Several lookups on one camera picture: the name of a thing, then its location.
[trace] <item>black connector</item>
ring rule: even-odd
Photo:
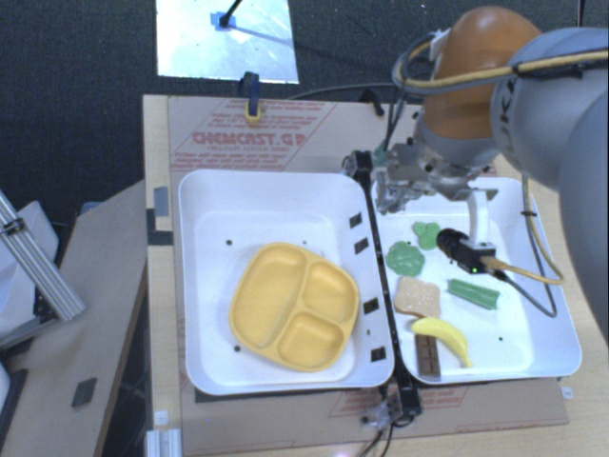
[[[483,256],[495,256],[495,248],[485,246],[467,245],[469,237],[463,232],[452,228],[441,230],[436,239],[438,248],[457,265],[470,274],[481,274],[486,272],[486,266],[481,262]]]

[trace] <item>yellow banana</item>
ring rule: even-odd
[[[454,326],[444,320],[433,317],[425,317],[417,320],[411,326],[412,331],[419,335],[436,337],[444,342],[457,356],[459,356],[466,368],[471,368],[472,363],[467,356],[467,339]]]

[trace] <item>yellow cable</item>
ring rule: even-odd
[[[530,206],[532,204],[532,199],[531,199],[531,189],[529,188],[529,178],[527,176],[523,176],[523,181],[524,181],[524,190],[525,190],[526,197],[528,199],[529,208],[530,208]],[[533,237],[535,238],[535,242],[537,244],[538,249],[541,252],[541,255],[543,256],[543,259],[545,259],[545,262],[548,263],[548,266],[550,267],[550,269],[552,269],[554,271],[554,273],[557,275],[557,277],[562,281],[564,279],[562,277],[562,272],[560,272],[560,269],[557,267],[556,264],[554,264],[554,261],[552,260],[552,258],[548,254],[548,252],[545,250],[545,247],[543,246],[543,243],[541,242],[540,235],[537,231],[537,227],[535,226],[535,222],[533,221],[533,217],[531,215],[527,215],[526,221],[528,222],[529,227],[531,228],[531,231],[533,232]]]
[[[521,274],[522,276],[526,276],[527,278],[531,278],[536,281],[546,283],[548,285],[562,284],[562,279],[551,279],[551,278],[546,278],[545,276],[539,276],[538,274],[536,274],[535,272],[531,272],[530,270],[516,268],[515,266],[510,266],[509,264],[506,264],[503,261],[500,261],[496,257],[483,256],[480,258],[480,261],[489,269],[510,270],[512,272],[516,272],[517,274]]]
[[[419,54],[421,51],[427,49],[429,47],[428,43],[421,44],[416,47],[408,56],[408,59],[412,59],[412,57]],[[609,50],[596,50],[590,52],[579,52],[576,54],[569,54],[566,56],[556,56],[544,59],[536,59],[534,61],[526,61],[512,66],[503,66],[499,68],[493,68],[491,70],[480,70],[474,72],[468,72],[465,74],[458,74],[456,76],[450,76],[448,78],[442,78],[439,80],[413,80],[413,79],[403,79],[401,66],[396,67],[397,78],[405,87],[410,88],[418,88],[418,89],[437,89],[450,87],[455,85],[462,85],[465,83],[470,83],[473,81],[481,81],[490,78],[500,78],[503,76],[509,76],[512,74],[530,72],[534,70],[547,70],[550,68],[558,68],[561,66],[574,65],[577,63],[581,63],[584,61],[599,61],[609,60]]]

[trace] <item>table surface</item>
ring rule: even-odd
[[[154,185],[168,185],[168,167],[158,164],[163,154],[167,157],[167,97],[154,96],[145,100],[145,142],[147,152],[161,151],[159,156],[147,154],[147,207],[154,207]],[[520,179],[502,156],[495,161],[499,176]],[[503,430],[467,433],[437,437],[396,439],[387,455],[435,455],[443,456],[487,456],[487,455],[535,455],[573,456],[605,455],[609,448],[609,364],[607,345],[596,325],[595,319],[581,293],[580,285],[569,260],[562,235],[558,195],[538,184],[532,185],[543,227],[554,259],[564,274],[563,289],[571,311],[573,323],[580,338],[582,363],[572,376],[562,380],[569,387],[573,399],[566,401],[570,423],[554,427],[530,427],[518,430]],[[172,229],[171,212],[166,218],[157,218],[157,229]],[[179,426],[180,397],[177,370],[177,335],[175,304],[168,297],[155,297],[154,291],[172,291],[174,273],[172,269],[155,269],[167,266],[172,259],[168,249],[148,250],[150,303],[152,392],[155,408],[168,410],[168,427]],[[316,457],[327,455],[355,456],[365,444],[340,444],[324,447],[301,447],[284,450],[248,452],[252,457],[282,456]],[[370,455],[381,455],[383,442]]]

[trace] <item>yellow plate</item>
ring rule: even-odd
[[[343,269],[291,244],[268,244],[247,265],[230,305],[246,347],[289,368],[336,362],[358,315],[360,293]]]

